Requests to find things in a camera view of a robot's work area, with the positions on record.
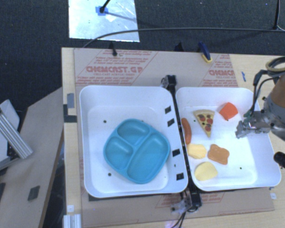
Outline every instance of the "black cable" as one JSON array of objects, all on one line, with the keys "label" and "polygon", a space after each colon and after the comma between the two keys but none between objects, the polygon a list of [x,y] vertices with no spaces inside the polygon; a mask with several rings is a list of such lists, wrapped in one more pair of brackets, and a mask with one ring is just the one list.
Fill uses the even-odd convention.
[{"label": "black cable", "polygon": [[279,23],[279,18],[280,18],[280,9],[281,9],[281,0],[277,0],[277,14],[276,14],[276,28],[279,28],[281,31],[285,31],[285,29],[281,28],[278,23]]},{"label": "black cable", "polygon": [[184,213],[183,217],[181,218],[179,228],[181,228],[181,225],[182,225],[182,223],[183,223],[183,221],[184,221],[184,219],[185,219],[185,215],[186,215],[186,213]]},{"label": "black cable", "polygon": [[255,75],[255,77],[254,77],[254,79],[253,79],[253,86],[254,86],[254,89],[253,89],[252,106],[251,106],[251,108],[249,109],[249,110],[250,110],[250,116],[253,115],[254,109],[255,109],[255,104],[256,104],[256,100],[257,100],[257,97],[256,97],[256,94],[257,94],[257,85],[258,85],[258,82],[260,81],[262,75],[264,75],[264,74],[268,74],[268,71],[261,69],[261,70]]},{"label": "black cable", "polygon": [[269,80],[274,80],[275,78],[276,78],[276,77],[267,78],[267,79],[264,79],[264,80],[261,82],[261,84],[260,84],[260,86],[258,87],[257,92],[256,92],[256,100],[255,100],[255,101],[257,101],[257,98],[258,98],[258,96],[259,96],[259,94],[260,94],[260,90],[261,90],[261,87],[262,87],[263,83],[265,83],[266,81],[269,81]]},{"label": "black cable", "polygon": [[83,48],[87,47],[91,43],[97,41],[98,39],[119,35],[119,34],[126,34],[126,33],[133,33],[133,32],[145,32],[145,31],[160,31],[160,30],[227,30],[227,31],[253,31],[253,32],[275,32],[275,33],[285,33],[285,30],[273,30],[273,29],[254,29],[254,28],[211,28],[211,27],[174,27],[174,28],[141,28],[141,29],[131,29],[131,30],[122,30],[117,32],[112,32],[108,34],[104,34],[102,36],[98,36],[95,39],[90,40],[86,43]]},{"label": "black cable", "polygon": [[274,80],[275,78],[277,78],[277,77],[264,79],[261,82],[261,84],[259,85],[258,89],[257,89],[257,87],[255,85],[254,92],[253,92],[253,103],[252,103],[252,106],[250,108],[250,110],[251,110],[251,114],[250,115],[253,115],[253,113],[255,111],[255,105],[256,105],[256,102],[257,102],[258,95],[260,94],[260,90],[261,90],[261,87],[262,87],[263,83],[265,83],[266,81],[269,81],[269,80]]},{"label": "black cable", "polygon": [[184,220],[184,218],[185,218],[185,214],[186,214],[186,212],[184,212],[184,213],[182,213],[181,214],[181,216],[180,216],[180,218],[178,219],[178,221],[174,224],[174,226],[172,226],[171,228],[175,228],[178,224],[179,224],[179,222],[181,222],[181,224],[182,224],[182,221]]}]

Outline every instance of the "toy food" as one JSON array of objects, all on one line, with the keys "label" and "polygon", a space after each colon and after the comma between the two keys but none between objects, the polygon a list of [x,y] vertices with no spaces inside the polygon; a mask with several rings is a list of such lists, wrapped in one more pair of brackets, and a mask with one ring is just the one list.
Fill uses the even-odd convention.
[{"label": "toy food", "polygon": [[202,144],[193,144],[190,143],[187,146],[188,155],[193,157],[194,159],[203,159],[206,157],[207,150],[204,145]]},{"label": "toy food", "polygon": [[223,118],[226,121],[228,121],[230,118],[238,114],[238,110],[232,103],[227,102],[219,113],[223,116]]},{"label": "toy food", "polygon": [[199,124],[205,131],[208,137],[211,136],[211,130],[213,125],[214,111],[212,110],[197,110],[193,112],[194,116],[198,120]]},{"label": "toy food", "polygon": [[218,147],[216,144],[212,144],[210,146],[210,150],[208,152],[208,158],[221,163],[223,165],[227,165],[228,164],[228,157],[229,157],[229,151]]},{"label": "toy food", "polygon": [[185,143],[189,144],[191,142],[191,137],[192,137],[190,124],[186,118],[181,119],[181,124],[183,126],[184,131],[185,131]]},{"label": "toy food", "polygon": [[211,162],[203,162],[198,165],[194,171],[194,176],[197,180],[205,181],[214,178],[218,175],[218,171]]}]

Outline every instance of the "metal plate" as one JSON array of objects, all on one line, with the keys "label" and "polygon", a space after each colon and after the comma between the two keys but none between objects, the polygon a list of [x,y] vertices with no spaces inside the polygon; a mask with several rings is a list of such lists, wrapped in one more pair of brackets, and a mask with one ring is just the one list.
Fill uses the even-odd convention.
[{"label": "metal plate", "polygon": [[[98,36],[123,30],[137,29],[134,0],[111,0],[105,14],[97,7],[106,0],[69,0],[69,37],[94,39]],[[138,32],[118,34],[104,40],[139,42]]]}]

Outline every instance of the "cardboard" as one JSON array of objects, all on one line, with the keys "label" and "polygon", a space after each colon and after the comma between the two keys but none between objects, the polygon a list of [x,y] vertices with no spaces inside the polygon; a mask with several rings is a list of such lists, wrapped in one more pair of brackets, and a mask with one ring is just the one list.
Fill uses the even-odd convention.
[{"label": "cardboard", "polygon": [[[178,88],[238,85],[228,54],[211,54],[213,62],[207,64],[199,53],[130,50],[117,53],[118,56],[113,57],[111,50],[74,49],[75,78],[70,81],[75,85],[66,85],[68,90],[64,96],[75,88],[72,94],[76,95],[75,105],[78,106],[80,90],[86,85],[159,86],[161,79],[170,74],[177,76]],[[66,70],[72,68],[70,64],[67,67]],[[89,198],[83,184],[81,121],[77,106],[72,110],[77,113],[83,227],[178,219],[179,214],[171,213],[171,205],[180,201],[179,194],[106,200]],[[204,193],[202,200],[202,207],[195,213],[188,213],[187,219],[274,210],[267,188]]]}]

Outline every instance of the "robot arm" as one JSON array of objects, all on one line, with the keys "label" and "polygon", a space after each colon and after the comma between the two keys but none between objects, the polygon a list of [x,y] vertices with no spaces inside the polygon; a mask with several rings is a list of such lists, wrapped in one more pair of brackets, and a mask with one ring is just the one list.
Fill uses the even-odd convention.
[{"label": "robot arm", "polygon": [[[250,110],[244,115],[244,121],[240,121],[237,126],[236,136],[241,138],[249,133],[272,132],[285,141],[285,67],[275,68],[277,65],[285,63],[285,57],[279,57],[267,63],[267,71],[261,70],[254,79],[254,99]],[[255,103],[260,92],[257,84],[263,74],[268,74],[277,83],[272,92],[265,98],[264,108],[261,111],[254,111]]]}]

